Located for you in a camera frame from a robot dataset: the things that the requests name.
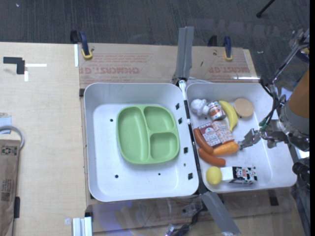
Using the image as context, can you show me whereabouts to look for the white toy garlic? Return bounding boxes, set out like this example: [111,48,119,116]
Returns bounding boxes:
[190,98,210,117]

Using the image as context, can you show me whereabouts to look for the white cow print milk carton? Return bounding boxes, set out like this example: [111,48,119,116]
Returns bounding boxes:
[220,166,258,185]

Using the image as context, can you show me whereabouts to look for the brown cardboard board red print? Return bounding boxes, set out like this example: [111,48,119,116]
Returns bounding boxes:
[78,42,296,233]

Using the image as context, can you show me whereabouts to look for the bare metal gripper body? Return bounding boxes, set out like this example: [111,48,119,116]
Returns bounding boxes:
[260,119,310,152]

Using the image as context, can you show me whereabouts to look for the tan round biscuit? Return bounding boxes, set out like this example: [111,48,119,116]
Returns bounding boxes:
[233,97,254,118]

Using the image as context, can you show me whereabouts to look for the black cylinder on white bracket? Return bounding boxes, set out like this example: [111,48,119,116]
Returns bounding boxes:
[292,161,310,181]

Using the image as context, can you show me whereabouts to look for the red and white carton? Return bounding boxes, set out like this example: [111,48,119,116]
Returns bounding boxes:
[197,122,222,148]

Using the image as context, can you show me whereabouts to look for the small orange and white can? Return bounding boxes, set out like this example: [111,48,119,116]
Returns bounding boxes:
[207,101,227,121]

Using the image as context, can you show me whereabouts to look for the orange carrot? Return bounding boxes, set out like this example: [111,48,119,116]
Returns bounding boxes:
[212,141,239,156]

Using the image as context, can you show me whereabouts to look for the green divided plate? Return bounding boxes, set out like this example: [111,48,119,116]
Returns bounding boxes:
[116,104,181,165]

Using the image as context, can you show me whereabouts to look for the orange sausage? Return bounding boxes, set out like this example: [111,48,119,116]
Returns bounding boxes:
[197,147,226,167]
[193,128,215,155]

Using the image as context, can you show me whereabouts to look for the brown paper bag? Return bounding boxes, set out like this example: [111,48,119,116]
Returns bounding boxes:
[0,139,22,236]

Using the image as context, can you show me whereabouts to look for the yellow banana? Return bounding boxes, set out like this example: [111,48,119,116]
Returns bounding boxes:
[218,100,239,133]

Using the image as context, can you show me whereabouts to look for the orange and white packet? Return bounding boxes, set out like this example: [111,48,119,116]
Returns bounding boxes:
[211,119,235,145]

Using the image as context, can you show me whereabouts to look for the white plastic tray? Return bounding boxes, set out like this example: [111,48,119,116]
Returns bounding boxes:
[83,82,200,203]
[185,82,298,194]

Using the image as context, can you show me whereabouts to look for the yellow lemon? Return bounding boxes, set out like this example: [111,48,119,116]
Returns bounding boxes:
[205,166,223,185]

